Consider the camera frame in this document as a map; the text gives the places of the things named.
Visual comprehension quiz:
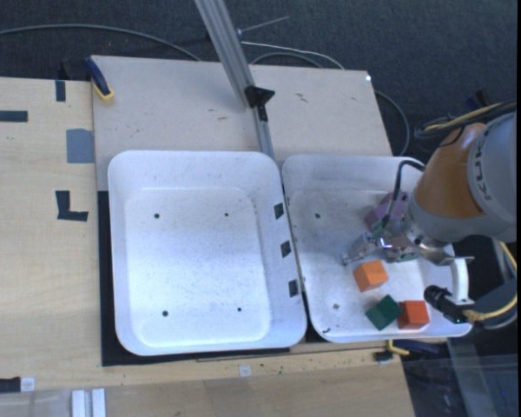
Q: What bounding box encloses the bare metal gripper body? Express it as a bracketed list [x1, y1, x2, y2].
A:
[382, 227, 457, 266]

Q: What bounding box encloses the orange cube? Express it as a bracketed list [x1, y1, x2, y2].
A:
[353, 259, 390, 293]

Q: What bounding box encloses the purple cube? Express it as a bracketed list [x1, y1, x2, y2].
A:
[363, 191, 409, 235]

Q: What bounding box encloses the white plastic tray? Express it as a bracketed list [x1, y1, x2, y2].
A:
[280, 153, 474, 344]
[107, 149, 308, 357]

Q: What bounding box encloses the red cube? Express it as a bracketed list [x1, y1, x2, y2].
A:
[397, 300, 431, 331]

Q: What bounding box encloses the green cube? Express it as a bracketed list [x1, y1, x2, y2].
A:
[365, 294, 404, 332]

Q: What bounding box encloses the pale wood board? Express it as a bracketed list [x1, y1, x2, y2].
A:
[89, 54, 394, 364]

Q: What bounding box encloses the black cylinder on white bracket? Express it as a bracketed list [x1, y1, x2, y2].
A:
[424, 256, 477, 325]

